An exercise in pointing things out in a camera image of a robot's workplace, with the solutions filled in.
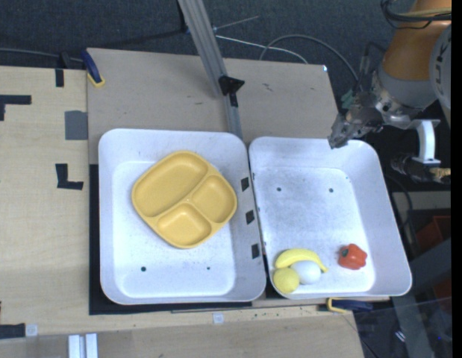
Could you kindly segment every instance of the table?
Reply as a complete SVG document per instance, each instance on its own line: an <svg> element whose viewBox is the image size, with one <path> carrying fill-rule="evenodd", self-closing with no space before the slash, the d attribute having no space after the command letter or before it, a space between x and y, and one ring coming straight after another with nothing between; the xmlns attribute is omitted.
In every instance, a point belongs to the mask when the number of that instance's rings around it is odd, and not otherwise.
<svg viewBox="0 0 462 358"><path fill-rule="evenodd" d="M352 315L321 312L315 306L321 301L294 306L262 297L238 310L88 314L88 173L89 165L97 163L100 134L115 127L225 131L221 100L212 96L198 57L104 49L90 53L107 81L101 89L88 84L81 70L64 70L64 85L58 87L60 71L0 66L0 95L31 96L30 105L6 104L0 122L1 324L36 324L41 336L100 332L103 340L106 332L116 330L154 330L162 343L171 339L164 331L174 330L188 336L176 342L179 350L200 330L212 335L218 311L225 321L220 326L236 339L246 337L243 330L259 339L265 330L283 336L294 330L296 336L297 329L318 329L316 351L361 357ZM246 81L238 92L246 144L261 135L328 135L337 109L322 66L225 62L231 76ZM88 113L88 140L66 138L65 116L71 112ZM56 165L63 163L68 181L83 182L82 189L57 188ZM299 343L284 341L286 349L296 351L313 346L304 337Z"/></svg>

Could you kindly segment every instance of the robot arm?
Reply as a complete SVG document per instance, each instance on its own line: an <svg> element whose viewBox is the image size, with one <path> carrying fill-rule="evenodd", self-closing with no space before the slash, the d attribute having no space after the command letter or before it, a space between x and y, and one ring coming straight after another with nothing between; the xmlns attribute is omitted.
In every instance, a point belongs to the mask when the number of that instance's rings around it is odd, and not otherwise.
<svg viewBox="0 0 462 358"><path fill-rule="evenodd" d="M382 8L388 5L382 1ZM439 161L434 159L434 136L431 138L430 132L439 121L415 118L437 99L451 108L451 6L452 0L416 0L403 15L385 12L387 19L401 23L372 73L370 90L358 92L355 87L347 96L343 107L348 110L337 115L328 138L332 148L379 132L385 125L415 129L421 144L419 156L399 157L393 168L417 177L417 181L449 180L447 170L442 179Z"/></svg>

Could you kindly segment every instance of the white tray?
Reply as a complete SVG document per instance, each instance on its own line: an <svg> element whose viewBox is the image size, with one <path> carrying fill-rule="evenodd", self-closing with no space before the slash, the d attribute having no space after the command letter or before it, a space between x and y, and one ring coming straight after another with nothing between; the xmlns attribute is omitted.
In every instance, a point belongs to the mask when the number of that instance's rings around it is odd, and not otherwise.
<svg viewBox="0 0 462 358"><path fill-rule="evenodd" d="M403 295L411 271L377 154L361 141L331 149L326 139L262 137L249 149L260 230L272 276L290 248L318 253L329 268L290 299ZM357 271L338 265L349 243L368 253Z"/></svg>
<svg viewBox="0 0 462 358"><path fill-rule="evenodd" d="M163 241L140 218L131 189L144 171L173 151L208 160L232 185L237 210L209 240L191 249ZM242 179L249 182L243 190ZM260 234L243 142L228 133L116 129L99 142L100 276L118 304L239 302L266 285ZM250 212L254 211L255 220Z"/></svg>

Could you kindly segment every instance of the yellow lemon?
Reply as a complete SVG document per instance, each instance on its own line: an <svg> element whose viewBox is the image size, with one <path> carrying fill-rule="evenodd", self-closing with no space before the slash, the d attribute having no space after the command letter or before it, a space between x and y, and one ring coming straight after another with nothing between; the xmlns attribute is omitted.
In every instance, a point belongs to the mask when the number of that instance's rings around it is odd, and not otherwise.
<svg viewBox="0 0 462 358"><path fill-rule="evenodd" d="M273 277L275 288L282 293L292 293L300 284L299 275L291 268L277 269Z"/></svg>

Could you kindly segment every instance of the white egg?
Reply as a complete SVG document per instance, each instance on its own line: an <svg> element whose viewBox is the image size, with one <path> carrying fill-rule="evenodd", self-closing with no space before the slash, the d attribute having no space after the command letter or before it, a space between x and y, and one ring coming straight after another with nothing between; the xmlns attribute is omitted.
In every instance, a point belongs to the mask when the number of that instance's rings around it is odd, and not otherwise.
<svg viewBox="0 0 462 358"><path fill-rule="evenodd" d="M298 261L290 266L299 275L300 283L309 285L320 280L322 271L313 261Z"/></svg>

